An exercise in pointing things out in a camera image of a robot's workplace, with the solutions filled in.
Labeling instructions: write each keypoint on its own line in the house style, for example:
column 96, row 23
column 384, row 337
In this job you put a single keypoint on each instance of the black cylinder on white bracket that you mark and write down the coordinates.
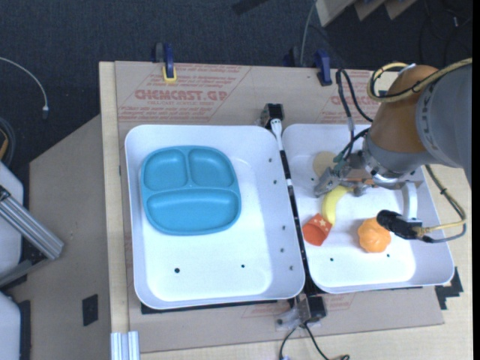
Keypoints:
column 395, row 221

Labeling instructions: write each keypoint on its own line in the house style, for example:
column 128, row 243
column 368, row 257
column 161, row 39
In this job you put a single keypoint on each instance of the orange lumpy toy fruit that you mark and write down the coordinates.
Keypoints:
column 373, row 236

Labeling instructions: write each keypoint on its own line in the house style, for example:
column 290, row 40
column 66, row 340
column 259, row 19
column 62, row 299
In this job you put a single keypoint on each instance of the thin black and white rod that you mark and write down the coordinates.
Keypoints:
column 287, row 171

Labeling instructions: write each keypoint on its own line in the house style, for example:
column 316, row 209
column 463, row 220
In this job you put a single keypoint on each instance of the brown cardboard board, red print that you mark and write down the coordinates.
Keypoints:
column 225, row 88

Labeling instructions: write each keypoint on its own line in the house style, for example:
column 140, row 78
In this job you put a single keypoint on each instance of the blue divided plate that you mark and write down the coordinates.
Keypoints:
column 191, row 189

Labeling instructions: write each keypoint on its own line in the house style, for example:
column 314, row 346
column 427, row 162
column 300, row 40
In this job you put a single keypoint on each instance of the red carton with stars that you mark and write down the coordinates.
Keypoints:
column 317, row 231

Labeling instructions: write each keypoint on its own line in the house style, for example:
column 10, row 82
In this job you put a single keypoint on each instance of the beige round biscuit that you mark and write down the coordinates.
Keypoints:
column 322, row 161

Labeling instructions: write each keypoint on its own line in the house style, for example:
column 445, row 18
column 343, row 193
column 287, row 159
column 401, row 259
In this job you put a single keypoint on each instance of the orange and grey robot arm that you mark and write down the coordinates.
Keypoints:
column 431, row 126

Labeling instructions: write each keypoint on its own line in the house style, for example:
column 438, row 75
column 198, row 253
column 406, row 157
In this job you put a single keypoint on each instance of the yellow banana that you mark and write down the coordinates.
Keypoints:
column 332, row 204

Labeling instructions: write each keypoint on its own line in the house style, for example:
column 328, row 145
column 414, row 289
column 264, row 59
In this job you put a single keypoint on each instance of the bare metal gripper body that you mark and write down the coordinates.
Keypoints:
column 356, row 169

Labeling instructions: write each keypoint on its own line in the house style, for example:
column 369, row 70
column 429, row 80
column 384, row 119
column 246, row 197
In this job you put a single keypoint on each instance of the white plastic tray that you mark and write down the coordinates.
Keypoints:
column 210, row 268
column 356, row 268

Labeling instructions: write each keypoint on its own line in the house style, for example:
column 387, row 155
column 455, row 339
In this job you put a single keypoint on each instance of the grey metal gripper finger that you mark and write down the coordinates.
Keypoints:
column 362, row 189
column 325, row 181

